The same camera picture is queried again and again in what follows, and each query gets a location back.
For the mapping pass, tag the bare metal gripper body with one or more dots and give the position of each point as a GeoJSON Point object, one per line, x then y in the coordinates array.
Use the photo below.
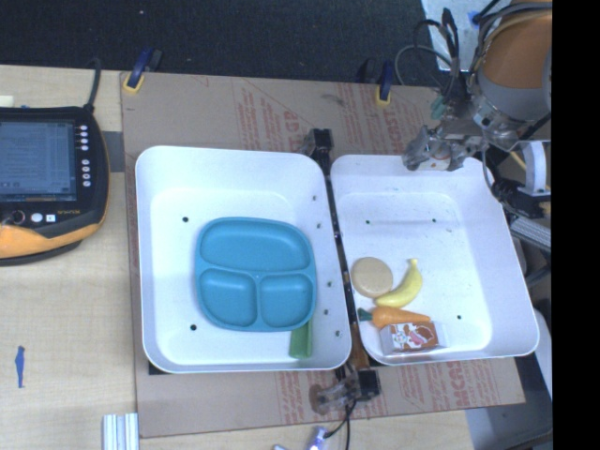
{"type": "Point", "coordinates": [469, 134]}

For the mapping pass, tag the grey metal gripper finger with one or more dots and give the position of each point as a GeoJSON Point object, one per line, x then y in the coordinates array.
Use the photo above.
{"type": "Point", "coordinates": [457, 160]}
{"type": "Point", "coordinates": [417, 150]}

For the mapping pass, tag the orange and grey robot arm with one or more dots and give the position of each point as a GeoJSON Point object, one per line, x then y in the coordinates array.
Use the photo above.
{"type": "Point", "coordinates": [518, 54]}

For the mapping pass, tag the white plastic tray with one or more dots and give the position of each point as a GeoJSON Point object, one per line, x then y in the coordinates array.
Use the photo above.
{"type": "Point", "coordinates": [169, 274]}
{"type": "Point", "coordinates": [469, 260]}

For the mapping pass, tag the beige round biscuit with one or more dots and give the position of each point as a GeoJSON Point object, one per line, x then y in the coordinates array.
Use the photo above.
{"type": "Point", "coordinates": [371, 277]}

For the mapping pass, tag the yellow banana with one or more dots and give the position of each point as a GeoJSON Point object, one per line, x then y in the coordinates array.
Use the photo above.
{"type": "Point", "coordinates": [407, 289]}

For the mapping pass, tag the orange carrot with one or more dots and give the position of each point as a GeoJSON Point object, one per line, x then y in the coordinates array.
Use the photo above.
{"type": "Point", "coordinates": [398, 317]}

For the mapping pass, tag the brown and white carton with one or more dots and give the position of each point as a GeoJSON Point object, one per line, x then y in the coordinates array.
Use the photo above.
{"type": "Point", "coordinates": [412, 338]}

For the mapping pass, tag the blue divided plate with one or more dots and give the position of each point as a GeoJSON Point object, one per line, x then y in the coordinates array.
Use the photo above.
{"type": "Point", "coordinates": [253, 270]}

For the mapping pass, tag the brown cardboard board red print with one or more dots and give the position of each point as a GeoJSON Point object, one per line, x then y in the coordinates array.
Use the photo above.
{"type": "Point", "coordinates": [211, 110]}

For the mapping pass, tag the green toy vegetable stick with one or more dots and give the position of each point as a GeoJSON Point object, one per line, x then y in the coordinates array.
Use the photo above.
{"type": "Point", "coordinates": [301, 342]}

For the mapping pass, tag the black cylinder on white bracket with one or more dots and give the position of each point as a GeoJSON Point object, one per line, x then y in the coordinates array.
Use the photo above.
{"type": "Point", "coordinates": [534, 167]}

